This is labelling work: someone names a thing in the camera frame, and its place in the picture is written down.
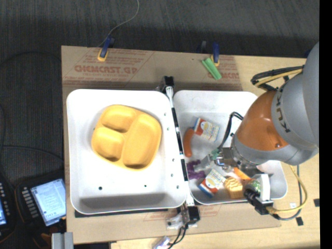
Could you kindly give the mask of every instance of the yellow divided tray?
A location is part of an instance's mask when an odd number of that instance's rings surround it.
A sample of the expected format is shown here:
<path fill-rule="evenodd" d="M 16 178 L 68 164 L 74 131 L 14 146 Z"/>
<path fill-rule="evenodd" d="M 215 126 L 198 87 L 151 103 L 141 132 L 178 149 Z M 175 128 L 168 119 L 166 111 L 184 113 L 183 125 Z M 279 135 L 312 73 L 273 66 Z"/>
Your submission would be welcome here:
<path fill-rule="evenodd" d="M 126 169 L 148 167 L 159 148 L 161 126 L 138 109 L 111 105 L 99 118 L 91 146 L 101 158 Z"/>

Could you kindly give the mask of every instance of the black fabric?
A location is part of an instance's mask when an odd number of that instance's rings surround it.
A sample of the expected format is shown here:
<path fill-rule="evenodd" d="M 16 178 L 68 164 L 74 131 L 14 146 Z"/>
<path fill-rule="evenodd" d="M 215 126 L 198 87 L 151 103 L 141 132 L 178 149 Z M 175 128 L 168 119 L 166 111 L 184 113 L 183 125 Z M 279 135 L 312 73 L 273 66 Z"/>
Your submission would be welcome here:
<path fill-rule="evenodd" d="M 196 52 L 206 41 L 207 51 L 219 43 L 220 54 L 305 57 L 319 41 L 320 0 L 139 1 L 136 18 L 114 31 L 115 48 Z M 100 45 L 136 7 L 135 0 L 0 0 L 5 145 L 63 157 L 61 62 L 56 58 L 61 45 Z M 6 147 L 0 164 L 13 185 L 62 168 L 50 155 Z M 0 248 L 36 246 L 18 220 Z"/>

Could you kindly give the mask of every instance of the phone screen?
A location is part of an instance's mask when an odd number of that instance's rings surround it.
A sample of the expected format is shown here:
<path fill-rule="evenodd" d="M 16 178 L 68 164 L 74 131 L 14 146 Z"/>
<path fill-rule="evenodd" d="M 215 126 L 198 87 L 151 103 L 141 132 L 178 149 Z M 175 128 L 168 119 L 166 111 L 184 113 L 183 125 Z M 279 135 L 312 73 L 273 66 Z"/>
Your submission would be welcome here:
<path fill-rule="evenodd" d="M 4 213 L 4 209 L 2 207 L 2 203 L 0 200 L 0 226 L 7 224 L 6 218 L 5 218 L 5 213 Z"/>
<path fill-rule="evenodd" d="M 50 226 L 66 215 L 66 190 L 63 179 L 31 188 L 46 226 Z"/>

